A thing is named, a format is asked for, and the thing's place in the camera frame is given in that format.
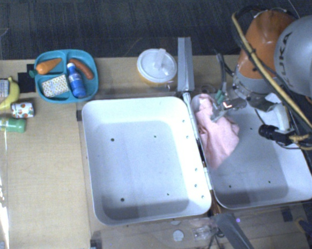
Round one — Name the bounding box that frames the yellow banana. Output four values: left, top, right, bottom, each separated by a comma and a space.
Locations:
0, 75, 22, 111

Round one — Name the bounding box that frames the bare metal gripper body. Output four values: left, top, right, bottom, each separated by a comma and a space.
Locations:
219, 92, 249, 115

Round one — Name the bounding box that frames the black cylinder on white bracket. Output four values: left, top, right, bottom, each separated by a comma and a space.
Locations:
256, 101, 298, 148

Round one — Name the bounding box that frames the small white orange-print can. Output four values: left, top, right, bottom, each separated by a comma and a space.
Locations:
10, 100, 35, 120

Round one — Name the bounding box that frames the green bottle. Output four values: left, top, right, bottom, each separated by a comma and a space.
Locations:
0, 114, 28, 135

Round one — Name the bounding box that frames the blue divided plate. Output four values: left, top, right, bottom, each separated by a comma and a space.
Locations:
32, 47, 101, 106

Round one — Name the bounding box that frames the yellow patterned white carton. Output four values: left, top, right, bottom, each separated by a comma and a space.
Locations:
40, 73, 71, 99

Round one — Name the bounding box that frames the blue bottle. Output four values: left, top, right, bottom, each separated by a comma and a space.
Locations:
66, 61, 88, 100

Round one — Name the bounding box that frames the pink cloth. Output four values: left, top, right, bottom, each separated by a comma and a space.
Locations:
192, 90, 243, 171

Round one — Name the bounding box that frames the yellow cup with clear lid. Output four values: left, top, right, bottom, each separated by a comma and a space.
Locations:
135, 46, 180, 88

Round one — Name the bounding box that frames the orange carrot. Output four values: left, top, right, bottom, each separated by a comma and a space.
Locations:
28, 57, 64, 79

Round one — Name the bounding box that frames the white plastic tray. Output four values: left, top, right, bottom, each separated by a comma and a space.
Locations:
80, 91, 214, 229
190, 85, 312, 213

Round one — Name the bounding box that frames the brown sausage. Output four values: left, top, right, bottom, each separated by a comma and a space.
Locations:
68, 56, 95, 82

